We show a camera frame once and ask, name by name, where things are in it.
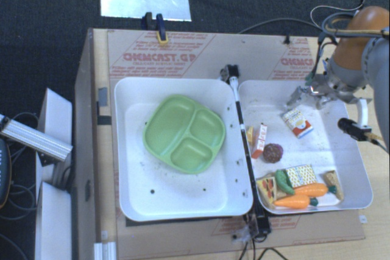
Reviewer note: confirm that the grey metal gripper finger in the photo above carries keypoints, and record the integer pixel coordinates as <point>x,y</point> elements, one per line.
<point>297,97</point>
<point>323,102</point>

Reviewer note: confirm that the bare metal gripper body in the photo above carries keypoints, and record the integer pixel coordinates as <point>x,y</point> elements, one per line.
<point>333,89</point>

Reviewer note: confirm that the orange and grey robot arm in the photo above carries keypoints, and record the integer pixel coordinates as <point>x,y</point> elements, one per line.
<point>350,51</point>

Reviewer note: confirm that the white and red carton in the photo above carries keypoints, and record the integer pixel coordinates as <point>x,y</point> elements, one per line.
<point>297,123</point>

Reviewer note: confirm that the white plastic tray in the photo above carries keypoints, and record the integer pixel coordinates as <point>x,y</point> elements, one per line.
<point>146,185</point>
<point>329,155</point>

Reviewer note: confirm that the orange and white carton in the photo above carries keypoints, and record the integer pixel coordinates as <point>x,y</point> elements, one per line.
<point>260,143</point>

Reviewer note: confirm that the yellow cheese wedge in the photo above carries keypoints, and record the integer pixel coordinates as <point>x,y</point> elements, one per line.
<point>250,134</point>

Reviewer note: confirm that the thin black and white rod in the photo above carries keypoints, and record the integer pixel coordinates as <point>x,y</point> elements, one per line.
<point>242,121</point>

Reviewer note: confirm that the dark red round biscuit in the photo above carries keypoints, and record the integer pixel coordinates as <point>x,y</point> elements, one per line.
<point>272,153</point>

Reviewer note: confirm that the yellow patterned carton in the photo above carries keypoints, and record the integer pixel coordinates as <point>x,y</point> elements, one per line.
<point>301,176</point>

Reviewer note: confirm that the tan wedge of bread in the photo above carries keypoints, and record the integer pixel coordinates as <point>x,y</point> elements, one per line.
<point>334,182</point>

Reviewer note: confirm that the green toy vegetable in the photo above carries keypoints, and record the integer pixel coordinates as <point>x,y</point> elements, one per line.
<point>283,181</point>

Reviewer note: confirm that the orange carrot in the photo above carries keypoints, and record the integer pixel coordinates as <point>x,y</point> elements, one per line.
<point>310,190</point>
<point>292,201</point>

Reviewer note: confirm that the toy pizza slice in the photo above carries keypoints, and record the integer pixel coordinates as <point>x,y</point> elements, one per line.
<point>267,190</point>

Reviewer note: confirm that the brown cardboard board red print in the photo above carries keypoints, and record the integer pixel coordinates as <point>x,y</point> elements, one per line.
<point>189,54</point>

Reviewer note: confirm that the green divided plate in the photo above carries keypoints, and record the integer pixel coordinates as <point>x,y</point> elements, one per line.
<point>173,131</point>

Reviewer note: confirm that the black cylinder on white bracket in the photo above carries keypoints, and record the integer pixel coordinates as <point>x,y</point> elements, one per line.
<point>352,128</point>

